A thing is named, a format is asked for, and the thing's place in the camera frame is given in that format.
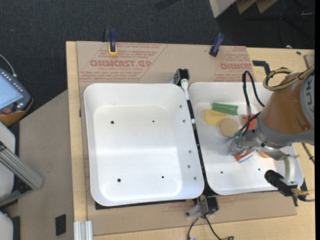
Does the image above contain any orange white blue carton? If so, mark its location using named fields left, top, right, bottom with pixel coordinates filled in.
left=226, top=136, right=254, bottom=164

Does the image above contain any tan round biscuit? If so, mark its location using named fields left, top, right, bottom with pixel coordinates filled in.
left=219, top=118, right=240, bottom=138

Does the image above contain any black cylinder on white bracket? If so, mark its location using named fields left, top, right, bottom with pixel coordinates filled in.
left=264, top=154, right=300, bottom=197

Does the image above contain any thin black and white rod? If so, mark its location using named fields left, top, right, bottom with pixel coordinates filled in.
left=181, top=78, right=209, bottom=198

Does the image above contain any black block with thin wires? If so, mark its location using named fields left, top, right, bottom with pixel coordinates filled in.
left=184, top=196, right=220, bottom=219
left=174, top=68, right=190, bottom=86

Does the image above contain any white plastic tray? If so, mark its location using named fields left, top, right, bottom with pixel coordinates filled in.
left=83, top=82, right=205, bottom=207
left=187, top=81, right=305, bottom=196

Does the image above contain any brown cardboard board, red print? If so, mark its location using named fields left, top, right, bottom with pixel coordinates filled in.
left=76, top=40, right=298, bottom=236

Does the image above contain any green toy vegetable stick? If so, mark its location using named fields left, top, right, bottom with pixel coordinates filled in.
left=211, top=102, right=240, bottom=116

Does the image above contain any yellow toy cheese slice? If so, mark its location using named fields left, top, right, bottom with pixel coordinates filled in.
left=204, top=108, right=230, bottom=128

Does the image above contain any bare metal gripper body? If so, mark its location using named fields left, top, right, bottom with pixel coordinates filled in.
left=228, top=130, right=273, bottom=155

